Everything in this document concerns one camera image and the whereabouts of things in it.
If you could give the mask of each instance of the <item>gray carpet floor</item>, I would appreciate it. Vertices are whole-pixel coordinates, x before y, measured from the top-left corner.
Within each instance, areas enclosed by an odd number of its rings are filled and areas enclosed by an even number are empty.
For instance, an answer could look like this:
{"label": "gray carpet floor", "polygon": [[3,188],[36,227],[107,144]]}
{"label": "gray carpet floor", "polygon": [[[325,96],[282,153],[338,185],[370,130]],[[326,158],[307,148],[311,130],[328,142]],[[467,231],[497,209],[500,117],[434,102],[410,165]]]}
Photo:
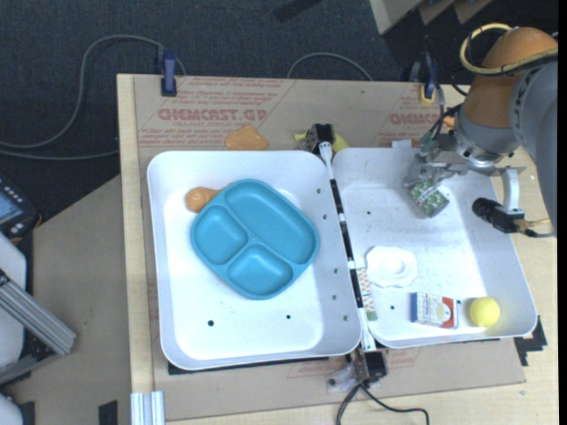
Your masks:
{"label": "gray carpet floor", "polygon": [[[458,48],[486,22],[558,30],[558,0],[495,0],[467,24],[449,9],[425,27],[416,12],[380,35],[369,0],[0,0],[0,173],[48,220],[119,173],[117,156],[52,161],[6,155],[6,143],[33,144],[69,121],[85,50],[108,35],[140,35],[174,49],[191,75],[283,78],[312,52],[350,58],[376,81],[397,81],[421,60],[424,37],[437,46],[442,81],[468,83]],[[85,67],[76,122],[33,156],[81,156],[118,149],[115,75],[155,73],[156,50],[106,42]],[[317,58],[294,77],[365,80],[345,62]]]}

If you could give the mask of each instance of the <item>yellow ball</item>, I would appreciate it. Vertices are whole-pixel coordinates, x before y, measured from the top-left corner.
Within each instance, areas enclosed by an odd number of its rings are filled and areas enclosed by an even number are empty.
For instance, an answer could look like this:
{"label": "yellow ball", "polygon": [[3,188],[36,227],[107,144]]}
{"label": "yellow ball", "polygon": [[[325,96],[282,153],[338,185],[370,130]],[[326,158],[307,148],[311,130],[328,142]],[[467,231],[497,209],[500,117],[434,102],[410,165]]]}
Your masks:
{"label": "yellow ball", "polygon": [[469,316],[477,326],[490,328],[500,319],[500,306],[493,297],[479,297],[470,304]]}

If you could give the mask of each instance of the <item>cardboard sheet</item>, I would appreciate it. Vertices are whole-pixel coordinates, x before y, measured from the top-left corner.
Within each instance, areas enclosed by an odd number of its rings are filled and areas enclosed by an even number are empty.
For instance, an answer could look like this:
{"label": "cardboard sheet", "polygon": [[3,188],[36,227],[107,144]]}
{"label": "cardboard sheet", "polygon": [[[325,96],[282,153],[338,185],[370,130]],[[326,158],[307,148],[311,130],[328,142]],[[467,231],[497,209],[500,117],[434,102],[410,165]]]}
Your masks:
{"label": "cardboard sheet", "polygon": [[[297,148],[294,136],[315,123],[332,124],[350,146],[387,147],[421,138],[439,107],[421,104],[415,83],[182,77],[177,97],[160,95],[158,76],[134,76],[134,86],[154,381],[164,391],[167,420],[342,401],[345,393],[329,392],[326,383],[345,365],[342,356],[170,374],[159,343],[146,169],[162,151],[224,150],[225,137],[245,124],[267,137],[269,150]],[[374,388],[380,398],[524,381],[511,339],[382,351],[389,375]]]}

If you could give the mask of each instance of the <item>small box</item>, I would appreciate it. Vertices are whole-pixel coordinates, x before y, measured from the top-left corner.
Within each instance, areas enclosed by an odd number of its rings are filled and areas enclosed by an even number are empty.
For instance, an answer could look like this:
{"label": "small box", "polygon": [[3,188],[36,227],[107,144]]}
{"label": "small box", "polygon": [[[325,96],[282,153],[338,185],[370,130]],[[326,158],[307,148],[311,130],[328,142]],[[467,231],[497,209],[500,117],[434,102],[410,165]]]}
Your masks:
{"label": "small box", "polygon": [[450,297],[428,293],[413,293],[411,321],[438,328],[458,326],[456,301]]}

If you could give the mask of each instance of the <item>black clip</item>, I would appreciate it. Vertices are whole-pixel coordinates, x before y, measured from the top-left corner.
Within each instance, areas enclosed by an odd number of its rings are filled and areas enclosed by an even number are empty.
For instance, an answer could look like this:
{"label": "black clip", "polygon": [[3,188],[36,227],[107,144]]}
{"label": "black clip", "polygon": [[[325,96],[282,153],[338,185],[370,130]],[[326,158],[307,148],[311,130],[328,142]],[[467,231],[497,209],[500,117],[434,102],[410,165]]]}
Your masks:
{"label": "black clip", "polygon": [[331,145],[335,142],[335,132],[331,124],[315,123],[306,135],[306,148],[313,154],[319,154],[319,143],[329,142]]}
{"label": "black clip", "polygon": [[161,95],[167,97],[177,96],[177,85],[175,83],[175,52],[172,49],[164,49],[162,59]]}

